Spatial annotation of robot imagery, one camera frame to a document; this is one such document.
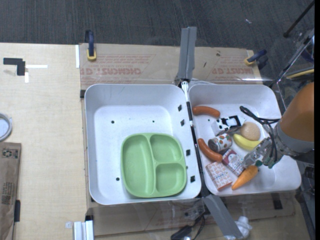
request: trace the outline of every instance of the green divided plate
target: green divided plate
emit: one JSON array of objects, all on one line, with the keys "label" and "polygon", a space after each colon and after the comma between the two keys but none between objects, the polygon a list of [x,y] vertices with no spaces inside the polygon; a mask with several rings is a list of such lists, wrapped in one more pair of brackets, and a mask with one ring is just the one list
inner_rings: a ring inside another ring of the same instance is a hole
[{"label": "green divided plate", "polygon": [[140,198],[172,196],[187,183],[181,144],[163,133],[128,136],[121,147],[121,173],[127,191]]}]

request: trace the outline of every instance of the black clamp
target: black clamp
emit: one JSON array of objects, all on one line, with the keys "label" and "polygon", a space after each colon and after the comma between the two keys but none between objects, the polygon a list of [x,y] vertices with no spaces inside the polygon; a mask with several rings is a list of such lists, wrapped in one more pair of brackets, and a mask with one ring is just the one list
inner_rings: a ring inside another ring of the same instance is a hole
[{"label": "black clamp", "polygon": [[86,50],[88,61],[95,61],[97,59],[97,53],[94,47],[94,33],[91,30],[85,31],[84,42],[89,43],[89,47]]},{"label": "black clamp", "polygon": [[256,64],[258,65],[258,69],[262,70],[265,65],[267,65],[267,61],[269,60],[269,58],[267,56],[262,56],[257,62]]},{"label": "black clamp", "polygon": [[16,65],[18,76],[24,76],[26,73],[26,62],[22,58],[3,58],[3,65]]}]

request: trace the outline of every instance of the white plastic tray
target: white plastic tray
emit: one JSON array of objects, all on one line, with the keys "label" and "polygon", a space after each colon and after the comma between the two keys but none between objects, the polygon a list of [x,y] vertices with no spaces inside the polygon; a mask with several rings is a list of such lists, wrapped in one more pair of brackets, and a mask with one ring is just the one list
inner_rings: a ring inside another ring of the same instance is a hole
[{"label": "white plastic tray", "polygon": [[[180,88],[170,84],[95,84],[86,90],[84,101],[89,191],[97,203],[184,200],[199,194],[198,162],[186,99]],[[138,198],[128,193],[122,182],[121,146],[126,137],[138,133],[169,134],[179,140],[187,166],[187,183],[182,192],[158,198]]]},{"label": "white plastic tray", "polygon": [[[250,109],[256,116],[267,119],[278,119],[281,112],[273,91],[262,84],[197,84],[189,89],[191,106],[209,106],[221,112],[221,118],[229,116],[241,116],[247,121],[255,122],[251,117],[240,111],[240,106]],[[215,137],[211,123],[216,118],[208,115],[197,115],[193,117],[195,133],[197,138],[203,138],[206,143]],[[267,137],[267,133],[259,125],[261,130],[260,139]],[[238,147],[235,143],[231,148],[244,157],[248,151]],[[289,156],[282,159],[269,169],[267,166],[260,166],[258,175],[248,184],[237,190],[231,187],[218,191],[213,184],[205,167],[212,163],[201,151],[201,161],[205,184],[207,188],[218,196],[245,195],[254,193],[267,193],[279,191],[292,191],[301,185],[301,174],[297,162]],[[230,172],[233,180],[237,177]]]}]

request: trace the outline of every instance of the white tape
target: white tape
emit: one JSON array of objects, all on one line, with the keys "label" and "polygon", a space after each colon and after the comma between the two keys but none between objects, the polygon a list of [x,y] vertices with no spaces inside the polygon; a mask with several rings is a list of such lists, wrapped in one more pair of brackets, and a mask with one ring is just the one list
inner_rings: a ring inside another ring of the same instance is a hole
[{"label": "white tape", "polygon": [[25,65],[26,69],[47,69],[48,65]]},{"label": "white tape", "polygon": [[24,82],[29,83],[29,72],[28,71],[24,72]]},{"label": "white tape", "polygon": [[75,67],[80,68],[79,45],[75,46]]}]

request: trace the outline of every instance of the toy sausage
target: toy sausage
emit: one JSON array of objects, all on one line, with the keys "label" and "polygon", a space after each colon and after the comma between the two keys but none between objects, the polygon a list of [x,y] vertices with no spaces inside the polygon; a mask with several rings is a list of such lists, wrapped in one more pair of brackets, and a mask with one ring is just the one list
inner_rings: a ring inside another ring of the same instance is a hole
[{"label": "toy sausage", "polygon": [[203,138],[198,138],[198,145],[202,153],[209,159],[217,162],[221,162],[223,159],[222,154],[219,154],[217,152],[214,152],[211,150]]},{"label": "toy sausage", "polygon": [[197,116],[201,114],[206,114],[215,118],[220,117],[220,111],[209,106],[195,106],[192,108],[192,113]]}]

